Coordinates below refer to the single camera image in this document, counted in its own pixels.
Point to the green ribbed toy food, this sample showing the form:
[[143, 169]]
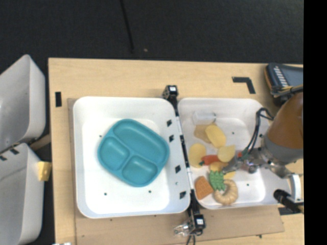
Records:
[[217, 180]]

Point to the beige doughnut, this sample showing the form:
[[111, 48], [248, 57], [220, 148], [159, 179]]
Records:
[[231, 195]]

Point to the yellow potato crisp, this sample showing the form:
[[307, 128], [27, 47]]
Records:
[[197, 154], [215, 136], [226, 153]]

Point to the thin black and white rod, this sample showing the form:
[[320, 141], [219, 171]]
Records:
[[182, 136]]

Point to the yellow cheese wedge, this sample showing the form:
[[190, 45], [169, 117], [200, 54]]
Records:
[[44, 171]]

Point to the yellow toy food piece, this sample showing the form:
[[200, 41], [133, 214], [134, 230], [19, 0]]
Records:
[[216, 166]]

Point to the orange waffle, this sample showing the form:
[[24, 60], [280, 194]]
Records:
[[203, 187]]

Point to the beige biscuit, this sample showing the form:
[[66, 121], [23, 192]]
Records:
[[199, 133]]

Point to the black cylinder on white bracket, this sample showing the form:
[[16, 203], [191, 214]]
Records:
[[287, 200]]

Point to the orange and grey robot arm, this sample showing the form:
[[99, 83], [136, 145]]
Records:
[[286, 126]]

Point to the clear plastic container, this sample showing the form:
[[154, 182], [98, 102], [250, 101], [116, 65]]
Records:
[[203, 117]]

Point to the blue divided plate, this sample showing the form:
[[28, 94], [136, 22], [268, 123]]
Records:
[[132, 152]]

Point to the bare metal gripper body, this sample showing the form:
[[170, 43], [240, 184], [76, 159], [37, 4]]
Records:
[[263, 161]]

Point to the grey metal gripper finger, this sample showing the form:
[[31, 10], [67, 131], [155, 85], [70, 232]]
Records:
[[230, 169], [235, 161]]

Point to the red orange carrot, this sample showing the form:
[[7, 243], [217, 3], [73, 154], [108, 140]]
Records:
[[210, 158]]

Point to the white plastic tray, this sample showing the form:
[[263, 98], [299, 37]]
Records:
[[253, 190], [127, 203]]

